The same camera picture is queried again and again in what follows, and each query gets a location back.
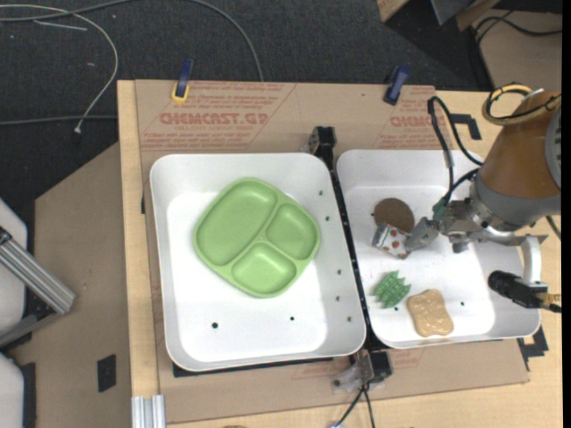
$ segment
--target black cable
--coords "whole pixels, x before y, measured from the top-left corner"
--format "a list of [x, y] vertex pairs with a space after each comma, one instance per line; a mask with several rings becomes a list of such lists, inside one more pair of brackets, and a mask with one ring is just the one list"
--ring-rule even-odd
[[[78, 8], [77, 10], [70, 10], [67, 12], [58, 12], [57, 14], [28, 16], [28, 17], [23, 17], [23, 18], [1, 18], [0, 22], [26, 22], [26, 21], [31, 22], [31, 21], [46, 21], [46, 20], [51, 20], [51, 19], [60, 19], [60, 18], [66, 17], [66, 16], [73, 16], [75, 14], [81, 14], [84, 12], [92, 12], [92, 11], [102, 10], [104, 8], [109, 8], [111, 6], [116, 6], [119, 4], [140, 2], [140, 1], [143, 1], [143, 0], [112, 0], [110, 2], [105, 2], [102, 4], [93, 4], [91, 6], [85, 6], [83, 8]], [[262, 81], [262, 82], [264, 81], [264, 76], [263, 76], [263, 73], [261, 71], [260, 60], [258, 59], [258, 54], [256, 53], [256, 50], [253, 47], [253, 43], [250, 40], [250, 38], [248, 37], [248, 35], [246, 34], [246, 32], [244, 31], [244, 29], [242, 29], [240, 24], [238, 24], [238, 22], [236, 22], [234, 20], [234, 18], [232, 18], [226, 12], [220, 10], [220, 8], [214, 6], [213, 4], [209, 4], [207, 2], [204, 2], [203, 0], [181, 0], [181, 1], [190, 2], [193, 4], [198, 4], [204, 8], [207, 8], [211, 11], [214, 11], [215, 13], [217, 13], [218, 15], [220, 15], [224, 19], [226, 19], [228, 22], [230, 22], [238, 30], [238, 32], [240, 32], [240, 35], [242, 36], [242, 38], [244, 39], [244, 41], [246, 42], [246, 44], [250, 48], [250, 52], [252, 53], [252, 57], [254, 59], [254, 62], [256, 64], [256, 68], [258, 70], [258, 76], [260, 78], [260, 81]]]
[[476, 25], [474, 27], [474, 31], [475, 31], [475, 35], [476, 35], [476, 47], [480, 46], [480, 43], [482, 42], [482, 39], [485, 37], [485, 35], [491, 30], [493, 29], [497, 24], [500, 23], [500, 21], [504, 21], [506, 20], [506, 18], [512, 14], [515, 10], [509, 10], [508, 12], [506, 12], [503, 16], [495, 16], [495, 21], [490, 24], [490, 26], [484, 30], [484, 33], [482, 33], [481, 35], [478, 33], [480, 31], [480, 29], [482, 28], [482, 26], [488, 21], [488, 18], [485, 18], [483, 20], [481, 20], [478, 25]]
[[41, 124], [46, 122], [59, 122], [65, 120], [78, 120], [78, 119], [91, 119], [91, 120], [116, 120], [117, 116], [112, 115], [104, 115], [104, 116], [97, 116], [94, 114], [88, 114], [87, 116], [58, 116], [52, 118], [40, 118], [40, 119], [22, 119], [22, 120], [5, 120], [0, 121], [0, 126], [4, 125], [22, 125], [22, 124]]
[[545, 218], [547, 219], [547, 223], [550, 224], [551, 230], [553, 230], [553, 233], [555, 234], [555, 236], [557, 236], [559, 238], [559, 240], [561, 241], [561, 230], [558, 229], [557, 225], [555, 224], [555, 221], [553, 220], [553, 217], [552, 216], [545, 216]]
[[451, 156], [450, 149], [446, 140], [444, 139], [443, 132], [440, 131], [438, 127], [438, 118], [436, 118], [436, 110], [434, 109], [434, 102], [443, 103], [440, 98], [437, 96], [433, 96], [428, 100], [428, 114], [430, 114], [430, 121], [432, 123], [432, 127], [434, 132], [436, 133], [436, 137], [438, 138], [438, 142], [440, 146], [443, 148], [444, 157], [446, 159], [446, 167], [448, 168], [448, 190], [450, 191], [454, 185], [454, 168], [453, 168], [453, 160]]
[[357, 403], [359, 402], [359, 399], [360, 399], [360, 397], [364, 391], [365, 391], [365, 387], [359, 388], [359, 393], [357, 393], [357, 397], [353, 400], [351, 405], [347, 408], [347, 410], [345, 411], [345, 413], [343, 414], [343, 416], [341, 417], [339, 422], [337, 422], [336, 424], [333, 425], [334, 428], [339, 426], [340, 424], [342, 424], [345, 421], [345, 418], [347, 418], [349, 416], [349, 414], [351, 413], [351, 411], [353, 411], [355, 406], [357, 406]]
[[436, 102], [438, 102], [438, 104], [440, 104], [440, 106], [442, 107], [444, 114], [446, 115], [446, 119], [450, 122], [450, 126], [452, 129], [452, 133], [454, 134], [454, 139], [456, 140], [456, 144], [458, 145], [458, 147], [460, 148], [460, 150], [462, 151], [462, 153], [464, 155], [466, 155], [466, 157], [474, 164], [478, 165], [478, 166], [482, 166], [482, 162], [479, 161], [478, 159], [475, 159], [472, 154], [470, 152], [468, 152], [468, 150], [466, 149], [466, 147], [464, 146], [464, 144], [462, 143], [462, 140], [460, 139], [460, 135], [458, 134], [458, 130], [456, 129], [456, 124], [454, 123], [454, 120], [452, 119], [452, 116], [450, 114], [450, 111], [448, 110], [448, 107], [446, 106], [446, 104], [440, 99], [440, 97], [433, 97], [431, 98], [431, 100], [434, 100]]
[[[511, 10], [506, 12], [502, 18], [508, 17], [512, 14], [515, 10]], [[493, 22], [485, 31], [487, 33], [492, 27], [494, 27], [499, 21]], [[479, 52], [480, 42], [478, 41], [482, 37], [484, 37], [485, 33], [483, 33], [480, 37], [478, 36], [478, 31], [482, 27], [482, 23], [479, 23], [476, 27], [470, 26], [469, 31], [472, 34], [473, 39], [467, 37], [468, 41], [468, 60], [470, 62], [470, 68], [472, 69], [472, 74], [478, 83], [480, 90], [487, 91], [492, 89], [492, 82], [490, 81], [489, 75], [484, 71], [484, 77], [482, 78], [482, 68], [483, 65], [482, 57]]]
[[458, 186], [460, 184], [462, 184], [463, 182], [466, 182], [468, 180], [473, 180], [474, 176], [477, 174], [477, 172], [479, 171], [480, 168], [476, 168], [476, 169], [472, 169], [471, 171], [469, 171], [468, 173], [466, 173], [464, 176], [462, 176], [458, 181], [456, 181], [454, 183], [454, 185], [452, 186], [452, 189], [449, 190], [446, 195], [444, 195], [444, 199], [446, 200], [446, 203], [448, 203], [450, 201], [450, 198], [452, 197], [452, 193], [458, 188]]
[[493, 116], [492, 115], [492, 105], [497, 102], [500, 97], [504, 94], [520, 94], [520, 95], [528, 95], [531, 92], [531, 88], [528, 86], [522, 86], [518, 83], [511, 83], [507, 84], [506, 86], [498, 87], [488, 95], [484, 102], [484, 108], [482, 110], [482, 114], [484, 117], [496, 125], [513, 125], [517, 123], [524, 122], [526, 119], [530, 119], [532, 115], [538, 115], [539, 113], [543, 113], [545, 111], [553, 111], [557, 109], [557, 107], [561, 103], [561, 94], [553, 95], [550, 99], [542, 103], [535, 108], [530, 110], [520, 112], [519, 114], [510, 114], [508, 116]]
[[499, 22], [503, 22], [504, 24], [509, 25], [510, 27], [512, 27], [513, 29], [517, 30], [520, 33], [524, 33], [526, 35], [529, 35], [530, 37], [547, 37], [550, 35], [557, 35], [559, 33], [563, 33], [563, 29], [557, 29], [557, 30], [547, 30], [547, 31], [535, 31], [535, 30], [530, 30], [530, 29], [526, 29], [525, 27], [522, 27], [520, 25], [517, 25], [516, 23], [512, 22], [512, 21], [508, 21], [506, 18], [511, 14], [512, 12], [509, 12], [507, 14], [504, 14], [503, 16], [490, 16], [487, 17], [485, 19], [482, 19], [480, 21], [480, 23], [477, 25], [476, 27], [476, 33], [477, 31], [486, 23], [489, 21], [494, 21], [494, 23], [492, 25], [490, 25], [490, 27], [488, 27], [484, 33], [482, 33], [482, 35], [478, 36], [478, 41], [477, 43], [480, 45], [480, 43], [482, 43], [482, 39], [484, 38], [484, 36], [486, 35], [486, 33], [488, 33], [490, 31], [490, 29], [492, 27], [494, 27], [496, 24], [498, 24]]
[[363, 386], [363, 393], [365, 393], [365, 399], [367, 400], [367, 408], [368, 408], [368, 417], [371, 420], [371, 427], [376, 428], [375, 426], [375, 416], [373, 416], [373, 407], [371, 406], [371, 400], [368, 397], [368, 384]]

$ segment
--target black carpet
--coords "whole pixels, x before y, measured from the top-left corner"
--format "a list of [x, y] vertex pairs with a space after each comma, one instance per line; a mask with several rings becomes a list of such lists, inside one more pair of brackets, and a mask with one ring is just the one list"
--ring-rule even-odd
[[[105, 1], [111, 0], [0, 4], [72, 10]], [[474, 71], [469, 33], [460, 34], [453, 24], [438, 26], [428, 0], [411, 0], [387, 24], [379, 20], [376, 0], [203, 1], [242, 25], [267, 81], [383, 83], [395, 65], [408, 63], [411, 83], [459, 90], [488, 86], [478, 60]], [[37, 13], [0, 9], [0, 17]], [[182, 59], [192, 56], [196, 79], [258, 80], [238, 31], [199, 5], [148, 0], [85, 16], [117, 46], [120, 79], [174, 79]], [[112, 49], [97, 30], [74, 19], [53, 22], [88, 30], [0, 25], [0, 121], [82, 114], [97, 95], [112, 72]], [[112, 85], [92, 113], [116, 114], [116, 108]], [[86, 121], [81, 138], [73, 137], [76, 124], [0, 127], [0, 198], [19, 211], [117, 141], [115, 121]]]

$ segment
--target white tray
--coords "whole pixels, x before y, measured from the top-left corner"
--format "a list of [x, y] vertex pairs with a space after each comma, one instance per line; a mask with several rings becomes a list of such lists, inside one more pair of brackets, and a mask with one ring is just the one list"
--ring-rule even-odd
[[[454, 151], [456, 178], [476, 166]], [[455, 254], [445, 236], [429, 247], [400, 260], [371, 245], [377, 229], [371, 213], [384, 198], [399, 198], [412, 209], [415, 220], [432, 217], [432, 206], [446, 193], [448, 170], [442, 151], [348, 151], [337, 163], [352, 237], [357, 253], [368, 313], [375, 335], [386, 345], [405, 349], [449, 342], [485, 341], [533, 334], [540, 324], [537, 309], [525, 309], [488, 288], [494, 270], [523, 274], [516, 248], [495, 243], [471, 243]], [[468, 196], [464, 183], [453, 199]], [[405, 300], [395, 309], [382, 309], [372, 295], [382, 276], [399, 270], [410, 295], [427, 289], [443, 294], [454, 323], [446, 336], [423, 338], [414, 329]]]
[[[321, 245], [299, 279], [268, 299], [210, 270], [193, 228], [216, 196], [257, 177], [318, 222]], [[166, 345], [190, 371], [350, 355], [366, 327], [335, 194], [325, 164], [304, 153], [168, 155], [151, 169]]]
[[0, 353], [0, 426], [21, 428], [24, 413], [24, 377], [14, 363]]

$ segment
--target cookie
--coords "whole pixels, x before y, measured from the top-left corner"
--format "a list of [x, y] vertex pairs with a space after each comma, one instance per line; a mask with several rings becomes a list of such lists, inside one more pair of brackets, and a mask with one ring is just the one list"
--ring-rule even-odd
[[409, 205], [398, 198], [386, 198], [375, 206], [373, 212], [375, 223], [395, 226], [403, 232], [410, 233], [414, 228], [414, 214]]
[[425, 338], [433, 334], [446, 336], [454, 329], [443, 295], [436, 289], [411, 296], [407, 300], [407, 308], [417, 333]]

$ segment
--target wooden board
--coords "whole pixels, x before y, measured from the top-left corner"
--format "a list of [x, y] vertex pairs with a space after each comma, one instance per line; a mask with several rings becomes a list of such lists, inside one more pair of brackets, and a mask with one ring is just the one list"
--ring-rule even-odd
[[[460, 133], [466, 139], [468, 148], [471, 150], [485, 154], [490, 147], [495, 135], [498, 133], [498, 128], [490, 124], [486, 124], [480, 113], [482, 102], [486, 94], [484, 93], [460, 93], [460, 92], [439, 92], [439, 96], [447, 102], [451, 112], [469, 113], [472, 114], [480, 124], [480, 129], [483, 133], [484, 140], [481, 142], [468, 141], [468, 131], [464, 128], [460, 129]], [[133, 83], [128, 81], [120, 82], [120, 109], [126, 107], [131, 109], [134, 106], [136, 98], [134, 95]], [[509, 100], [499, 103], [498, 112], [511, 112], [515, 108], [515, 103], [510, 103]], [[132, 121], [133, 115], [127, 116], [121, 124], [121, 131], [128, 129], [131, 138], [133, 136]], [[128, 185], [134, 186], [128, 196], [125, 195], [126, 189], [123, 189], [126, 210], [129, 211], [132, 218], [140, 220], [140, 194], [142, 189], [140, 159], [134, 148], [129, 144], [128, 151], [123, 157], [123, 176]], [[141, 243], [140, 234], [141, 224], [137, 224], [137, 228], [133, 227], [133, 222], [126, 222], [129, 225], [126, 228], [126, 244], [130, 248], [131, 256], [135, 261], [142, 261], [148, 255], [146, 247]], [[547, 225], [541, 223], [536, 228], [535, 232], [549, 230]], [[551, 237], [542, 247], [542, 254], [544, 257], [545, 275], [547, 282], [552, 284], [553, 290], [558, 290], [558, 283], [560, 284], [560, 245], [555, 242]], [[155, 352], [152, 342], [154, 341], [154, 331], [149, 328], [149, 324], [142, 321], [144, 317], [151, 317], [153, 315], [151, 302], [147, 298], [148, 293], [151, 291], [150, 280], [146, 279], [145, 286], [143, 286], [144, 277], [140, 275], [140, 267], [127, 268], [127, 278], [133, 278], [141, 283], [129, 284], [129, 290], [134, 293], [129, 295], [130, 300], [145, 300], [145, 303], [139, 303], [136, 308], [133, 308], [129, 313], [136, 316], [135, 320], [130, 321], [130, 337], [131, 351], [132, 351], [132, 373], [133, 375], [133, 389], [134, 395], [140, 392], [140, 389], [152, 389], [159, 386], [159, 381], [154, 371], [148, 372], [150, 366], [156, 370], [156, 359], [154, 363], [149, 363], [149, 360]], [[532, 361], [531, 378], [532, 381], [526, 384], [518, 384], [511, 386], [499, 386], [495, 388], [478, 389], [471, 391], [456, 391], [439, 394], [431, 394], [425, 396], [417, 396], [414, 398], [398, 398], [398, 399], [385, 399], [376, 400], [373, 402], [373, 410], [377, 417], [377, 423], [384, 427], [403, 427], [403, 426], [474, 426], [474, 427], [489, 427], [489, 426], [535, 426], [536, 417], [534, 416], [537, 407], [542, 408], [544, 414], [548, 414], [544, 418], [544, 424], [548, 426], [561, 426], [562, 425], [562, 398], [561, 398], [561, 340], [560, 340], [560, 316], [550, 313], [544, 315], [543, 324], [548, 336], [548, 341], [551, 351], [548, 352], [545, 358], [537, 358]], [[494, 361], [497, 356], [490, 355], [489, 360]], [[467, 372], [472, 372], [473, 375], [482, 372], [482, 368], [477, 370], [467, 366]], [[438, 379], [433, 374], [430, 379]], [[219, 381], [218, 387], [212, 387], [214, 393], [224, 394], [227, 393], [229, 397], [236, 395], [236, 400], [244, 387], [237, 387], [233, 390], [225, 385], [225, 379], [221, 376], [212, 379]], [[410, 382], [411, 387], [414, 387], [414, 382]], [[184, 401], [192, 401], [201, 391], [205, 391], [200, 385], [196, 386], [194, 391], [189, 394]], [[264, 393], [265, 398], [280, 398], [279, 391], [274, 391], [268, 387]], [[347, 395], [344, 400], [349, 402], [352, 399], [351, 395]], [[211, 404], [217, 404], [217, 400], [213, 399]], [[221, 426], [247, 426], [262, 427], [262, 426], [275, 426], [275, 427], [289, 427], [289, 426], [329, 426], [336, 419], [341, 416], [346, 406], [326, 406], [314, 407], [303, 410], [289, 410], [274, 412], [265, 415], [255, 416], [236, 416], [230, 418], [223, 418], [220, 420], [210, 420], [192, 423], [170, 424], [170, 426], [182, 427], [221, 427]], [[368, 425], [368, 412], [364, 404], [359, 404], [351, 417], [347, 420], [346, 426], [367, 426]]]
[[[490, 10], [482, 18], [502, 17], [507, 12]], [[513, 12], [506, 18], [518, 26], [533, 31], [562, 29], [562, 14]], [[480, 29], [483, 33], [493, 21]], [[563, 75], [563, 36], [561, 33], [546, 37], [531, 37], [500, 21], [488, 31], [480, 53], [492, 84], [496, 87], [518, 82], [532, 89], [560, 91]]]

